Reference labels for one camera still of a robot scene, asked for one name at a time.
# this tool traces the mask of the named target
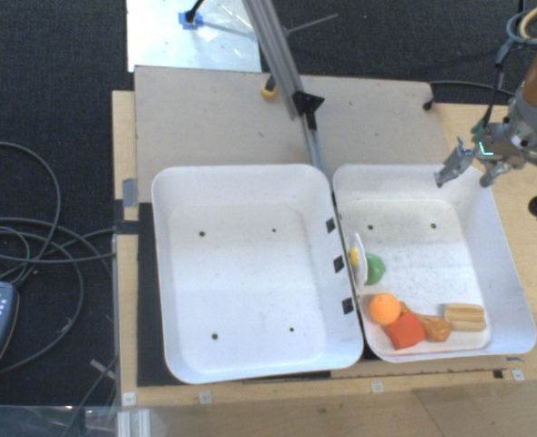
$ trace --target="blue clamp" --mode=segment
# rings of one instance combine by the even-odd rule
[[[187,11],[177,14],[177,19],[184,29],[198,29],[204,25],[204,17],[200,13],[196,13],[194,22],[191,24],[186,21],[186,13]]]

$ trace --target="wooden table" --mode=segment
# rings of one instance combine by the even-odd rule
[[[114,92],[112,100],[116,198],[121,199],[123,180],[137,176],[135,94]],[[450,145],[457,136],[469,142],[470,127],[484,112],[482,106],[438,104],[434,108]],[[496,107],[493,118],[503,117],[505,110]],[[527,211],[527,203],[537,196],[537,168],[526,166],[500,177],[492,191],[537,325],[537,221]],[[125,220],[137,220],[137,208],[125,208],[124,213]],[[406,364],[361,361],[319,381],[137,387],[137,235],[117,236],[117,278],[123,403],[170,407],[157,408],[156,414],[161,425],[171,420],[183,430],[177,435],[210,435],[212,427],[214,435],[363,435],[360,432],[365,430],[372,432],[368,435],[441,435],[449,429],[453,432],[449,435],[462,435],[466,428],[459,412],[470,419],[474,416],[477,424],[469,428],[471,434],[490,435],[483,433],[495,429],[487,425],[489,413],[502,416],[509,410],[505,414],[508,421],[499,421],[497,432],[520,429],[519,410],[537,416],[533,409],[537,403],[537,344],[517,358]],[[525,381],[514,381],[512,370],[520,370]],[[502,378],[495,378],[494,371],[501,371]],[[380,383],[383,393],[373,393]],[[202,397],[210,393],[213,404],[201,405]]]

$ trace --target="black carpet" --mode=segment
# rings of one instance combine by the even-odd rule
[[[274,0],[291,28],[339,13],[289,38],[301,73],[490,83],[492,60],[518,0]],[[537,5],[537,0],[527,0]],[[61,225],[78,233],[114,224],[110,93],[132,88],[126,60],[126,0],[0,0],[0,141],[33,149],[55,171]],[[504,86],[518,86],[531,56],[514,54]],[[486,102],[485,92],[441,88],[440,101]],[[54,194],[30,158],[0,149],[0,217],[49,220]],[[19,254],[19,246],[0,241]],[[110,250],[110,237],[96,240]],[[79,250],[78,256],[87,255]],[[7,267],[0,263],[0,271]],[[81,266],[85,304],[76,326],[38,360],[0,375],[0,403],[76,403],[97,377],[92,359],[114,354],[111,280]],[[76,307],[70,267],[42,268],[22,289],[15,335],[0,368],[38,351]],[[90,403],[112,389],[104,381]]]

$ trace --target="green light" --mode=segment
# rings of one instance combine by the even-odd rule
[[[494,155],[492,152],[485,152],[485,147],[483,147],[483,143],[482,143],[482,142],[479,143],[479,148],[481,149],[481,153],[482,153],[484,156],[493,156],[493,155]]]

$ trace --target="yellow cable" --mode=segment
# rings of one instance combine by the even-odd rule
[[[530,39],[530,40],[535,40],[537,41],[537,37],[535,38],[532,38],[530,36],[530,34],[527,32],[527,26],[528,24],[533,20],[533,18],[537,16],[537,7],[536,8],[533,8],[533,10],[528,13],[523,19],[522,21],[520,22],[520,26],[519,26],[519,33],[520,33],[520,36],[523,37],[524,39]]]

